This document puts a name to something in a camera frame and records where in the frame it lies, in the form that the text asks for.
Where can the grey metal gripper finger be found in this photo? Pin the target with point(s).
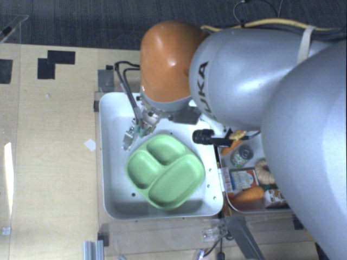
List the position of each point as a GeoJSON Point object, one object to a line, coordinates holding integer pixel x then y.
{"type": "Point", "coordinates": [128, 142]}

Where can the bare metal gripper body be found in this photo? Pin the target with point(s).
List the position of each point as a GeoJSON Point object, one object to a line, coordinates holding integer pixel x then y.
{"type": "Point", "coordinates": [150, 118]}

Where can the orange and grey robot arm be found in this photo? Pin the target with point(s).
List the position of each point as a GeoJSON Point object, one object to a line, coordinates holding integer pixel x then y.
{"type": "Point", "coordinates": [244, 77]}

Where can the white plastic tray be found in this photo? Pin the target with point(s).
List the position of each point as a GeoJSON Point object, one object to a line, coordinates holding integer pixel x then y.
{"type": "Point", "coordinates": [244, 207]}
{"type": "Point", "coordinates": [119, 188]}

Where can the green divided plate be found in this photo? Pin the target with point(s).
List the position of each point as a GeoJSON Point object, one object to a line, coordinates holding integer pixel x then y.
{"type": "Point", "coordinates": [165, 172]}

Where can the orange toy food piece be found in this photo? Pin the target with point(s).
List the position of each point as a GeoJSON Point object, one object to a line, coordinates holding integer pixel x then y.
{"type": "Point", "coordinates": [229, 149]}

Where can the green and white can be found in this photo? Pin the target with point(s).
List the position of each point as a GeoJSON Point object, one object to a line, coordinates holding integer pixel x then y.
{"type": "Point", "coordinates": [241, 157]}

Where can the red and white carton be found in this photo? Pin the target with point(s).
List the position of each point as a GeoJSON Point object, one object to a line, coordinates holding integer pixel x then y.
{"type": "Point", "coordinates": [226, 181]}

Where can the white and orange carton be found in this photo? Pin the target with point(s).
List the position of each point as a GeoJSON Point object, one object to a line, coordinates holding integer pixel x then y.
{"type": "Point", "coordinates": [244, 179]}

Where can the orange carrot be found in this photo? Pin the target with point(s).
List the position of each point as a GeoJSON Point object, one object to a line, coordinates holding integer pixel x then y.
{"type": "Point", "coordinates": [248, 195]}

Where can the beige doughnut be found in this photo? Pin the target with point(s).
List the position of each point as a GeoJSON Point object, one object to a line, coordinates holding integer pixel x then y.
{"type": "Point", "coordinates": [263, 172]}

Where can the white and orange packet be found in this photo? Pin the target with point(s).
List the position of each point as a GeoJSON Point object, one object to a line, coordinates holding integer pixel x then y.
{"type": "Point", "coordinates": [273, 199]}

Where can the black cylinder on white bracket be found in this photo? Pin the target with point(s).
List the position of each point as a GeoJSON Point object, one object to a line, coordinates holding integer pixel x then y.
{"type": "Point", "coordinates": [202, 137]}

